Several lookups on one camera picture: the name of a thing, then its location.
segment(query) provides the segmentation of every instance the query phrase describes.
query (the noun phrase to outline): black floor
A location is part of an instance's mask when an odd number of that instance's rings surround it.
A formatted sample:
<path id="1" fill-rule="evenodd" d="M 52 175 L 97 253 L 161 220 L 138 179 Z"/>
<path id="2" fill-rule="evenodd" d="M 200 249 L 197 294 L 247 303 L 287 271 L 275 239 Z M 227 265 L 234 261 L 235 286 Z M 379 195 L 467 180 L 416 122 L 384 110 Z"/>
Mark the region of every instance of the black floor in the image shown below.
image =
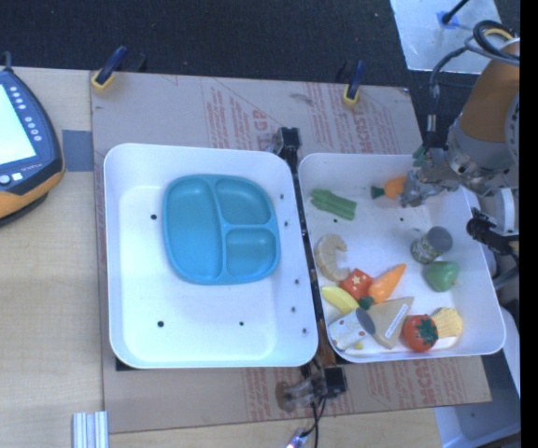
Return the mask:
<path id="1" fill-rule="evenodd" d="M 520 32 L 520 0 L 494 0 Z M 428 72 L 408 71 L 389 0 L 0 0 L 0 63 L 97 69 L 120 45 L 147 71 L 334 82 L 345 61 L 366 64 L 362 84 L 410 90 L 425 126 Z M 454 75 L 440 124 L 461 110 L 475 77 Z"/>

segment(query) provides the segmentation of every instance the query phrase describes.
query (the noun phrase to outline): toy bread slice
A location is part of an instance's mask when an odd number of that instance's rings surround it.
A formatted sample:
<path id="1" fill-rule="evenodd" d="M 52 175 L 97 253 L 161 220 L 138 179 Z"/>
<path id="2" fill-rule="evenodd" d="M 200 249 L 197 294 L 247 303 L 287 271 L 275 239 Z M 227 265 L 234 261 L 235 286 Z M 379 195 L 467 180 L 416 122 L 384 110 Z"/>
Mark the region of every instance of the toy bread slice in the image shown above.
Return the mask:
<path id="1" fill-rule="evenodd" d="M 384 347 L 392 349 L 400 339 L 406 315 L 412 307 L 414 297 L 402 297 L 383 301 L 371 306 L 367 313 L 375 323 L 373 337 Z"/>

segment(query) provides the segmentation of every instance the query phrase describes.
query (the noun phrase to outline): blue mark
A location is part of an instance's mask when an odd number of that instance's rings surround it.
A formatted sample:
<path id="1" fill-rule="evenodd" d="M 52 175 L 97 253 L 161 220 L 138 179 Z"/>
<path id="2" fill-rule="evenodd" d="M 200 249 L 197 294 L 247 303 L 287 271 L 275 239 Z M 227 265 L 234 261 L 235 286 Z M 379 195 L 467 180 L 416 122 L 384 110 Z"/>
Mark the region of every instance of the blue mark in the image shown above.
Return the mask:
<path id="1" fill-rule="evenodd" d="M 448 23 L 444 23 L 443 17 L 446 13 L 446 11 L 437 12 L 437 21 L 439 21 L 439 24 L 441 26 L 443 26 L 444 28 L 452 29 L 460 25 L 460 22 L 458 21 L 458 17 L 456 15 L 453 15 L 452 19 Z"/>

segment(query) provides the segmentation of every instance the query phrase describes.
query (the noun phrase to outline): white tray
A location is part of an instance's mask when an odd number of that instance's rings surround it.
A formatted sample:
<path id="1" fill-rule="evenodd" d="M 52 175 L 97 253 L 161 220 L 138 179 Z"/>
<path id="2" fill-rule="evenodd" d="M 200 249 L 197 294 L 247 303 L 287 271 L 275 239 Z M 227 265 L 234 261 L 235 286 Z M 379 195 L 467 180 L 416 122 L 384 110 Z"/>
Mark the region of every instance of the white tray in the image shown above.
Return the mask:
<path id="1" fill-rule="evenodd" d="M 362 340 L 362 350 L 340 352 L 333 348 L 350 362 L 485 355 L 503 347 L 505 325 L 483 246 L 466 232 L 472 214 L 464 189 L 441 193 L 416 208 L 402 208 L 386 196 L 371 198 L 372 185 L 383 187 L 388 179 L 405 175 L 411 168 L 412 158 L 401 155 L 315 153 L 300 163 L 306 224 L 313 247 L 323 235 L 337 233 L 347 243 L 347 252 L 338 252 L 338 265 L 350 270 L 357 267 L 372 276 L 405 262 L 402 280 L 389 298 L 414 296 L 410 314 L 430 315 L 439 307 L 455 308 L 464 321 L 460 337 L 440 339 L 428 352 L 413 352 L 401 342 L 389 350 L 370 336 Z M 315 188 L 330 189 L 356 201 L 355 218 L 347 221 L 318 210 L 310 202 Z M 457 284 L 441 293 L 429 288 L 421 273 L 423 264 L 410 253 L 412 241 L 435 225 L 445 227 L 453 237 L 451 250 L 439 259 L 460 265 Z M 320 271 L 318 277 L 320 286 L 335 285 Z M 327 301 L 322 306 L 328 325 L 341 316 Z"/>
<path id="2" fill-rule="evenodd" d="M 280 261 L 260 281 L 202 286 L 172 269 L 163 193 L 184 175 L 248 178 L 276 212 Z M 104 163 L 109 337 L 138 369 L 290 367 L 319 336 L 290 168 L 268 152 L 124 144 Z"/>

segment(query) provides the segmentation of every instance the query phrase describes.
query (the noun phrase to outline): blue plate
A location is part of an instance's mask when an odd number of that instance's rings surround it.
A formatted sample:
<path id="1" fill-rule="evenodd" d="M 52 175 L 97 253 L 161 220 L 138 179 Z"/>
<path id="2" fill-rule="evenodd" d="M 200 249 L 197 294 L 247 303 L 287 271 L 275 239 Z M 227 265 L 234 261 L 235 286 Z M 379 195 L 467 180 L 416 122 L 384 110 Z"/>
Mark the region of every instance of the blue plate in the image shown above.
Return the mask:
<path id="1" fill-rule="evenodd" d="M 276 214 L 255 182 L 230 175 L 188 175 L 163 197 L 167 256 L 194 284 L 245 284 L 279 262 Z"/>

